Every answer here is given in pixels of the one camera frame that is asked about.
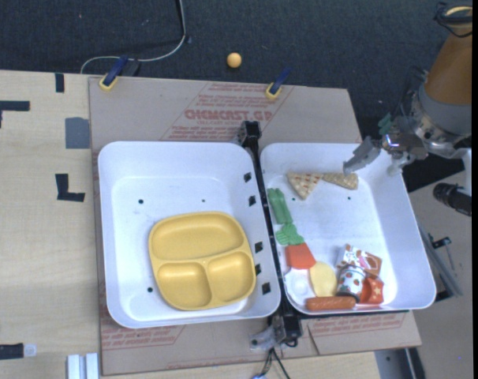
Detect white toy fried egg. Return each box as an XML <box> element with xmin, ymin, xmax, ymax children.
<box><xmin>283</xmin><ymin>268</ymin><xmax>316</xmax><ymax>306</ymax></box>

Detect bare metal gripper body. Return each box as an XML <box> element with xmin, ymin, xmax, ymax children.
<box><xmin>380</xmin><ymin>114</ymin><xmax>472</xmax><ymax>163</ymax></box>

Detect thin black rod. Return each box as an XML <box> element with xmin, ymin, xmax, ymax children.
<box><xmin>247</xmin><ymin>133</ymin><xmax>292</xmax><ymax>320</ymax></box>

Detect yellow oval toy food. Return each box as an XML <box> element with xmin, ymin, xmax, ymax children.
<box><xmin>308</xmin><ymin>261</ymin><xmax>339</xmax><ymax>298</ymax></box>

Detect white can with strawberry print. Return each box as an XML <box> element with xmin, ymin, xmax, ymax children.
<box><xmin>334</xmin><ymin>263</ymin><xmax>368</xmax><ymax>304</ymax></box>

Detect brown cardboard board red print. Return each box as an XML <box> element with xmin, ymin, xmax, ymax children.
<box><xmin>88</xmin><ymin>76</ymin><xmax>423</xmax><ymax>377</ymax></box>

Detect black cylinder on white bracket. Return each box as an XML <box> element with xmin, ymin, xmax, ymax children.
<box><xmin>432</xmin><ymin>147</ymin><xmax>473</xmax><ymax>218</ymax></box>

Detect white plastic tray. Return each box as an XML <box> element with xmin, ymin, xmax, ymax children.
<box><xmin>97</xmin><ymin>140</ymin><xmax>283</xmax><ymax>329</ymax></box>
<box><xmin>259</xmin><ymin>142</ymin><xmax>438</xmax><ymax>317</ymax></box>

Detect toy pizza slice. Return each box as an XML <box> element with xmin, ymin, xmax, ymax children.
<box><xmin>286</xmin><ymin>171</ymin><xmax>324</xmax><ymax>201</ymax></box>

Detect green toy bean pods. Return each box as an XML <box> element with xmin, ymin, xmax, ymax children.
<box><xmin>267</xmin><ymin>187</ymin><xmax>294</xmax><ymax>226</ymax></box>

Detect orange carrot with green top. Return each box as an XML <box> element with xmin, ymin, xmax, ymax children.
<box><xmin>274</xmin><ymin>223</ymin><xmax>317</xmax><ymax>271</ymax></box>

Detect red packet with yellow star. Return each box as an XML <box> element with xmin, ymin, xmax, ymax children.
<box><xmin>358</xmin><ymin>276</ymin><xmax>386</xmax><ymax>305</ymax></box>

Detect white and brown carton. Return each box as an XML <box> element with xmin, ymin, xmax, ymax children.
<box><xmin>334</xmin><ymin>243</ymin><xmax>383</xmax><ymax>280</ymax></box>

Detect black block with thin wires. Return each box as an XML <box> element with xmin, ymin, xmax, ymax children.
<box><xmin>232</xmin><ymin>120</ymin><xmax>263</xmax><ymax>148</ymax></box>
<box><xmin>277</xmin><ymin>313</ymin><xmax>304</xmax><ymax>342</ymax></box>

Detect orange-brown toy sausage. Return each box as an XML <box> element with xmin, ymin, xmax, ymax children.
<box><xmin>304</xmin><ymin>295</ymin><xmax>357</xmax><ymax>313</ymax></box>

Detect yellow divided plate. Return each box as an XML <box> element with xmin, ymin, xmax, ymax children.
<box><xmin>148</xmin><ymin>210</ymin><xmax>258</xmax><ymax>312</ymax></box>

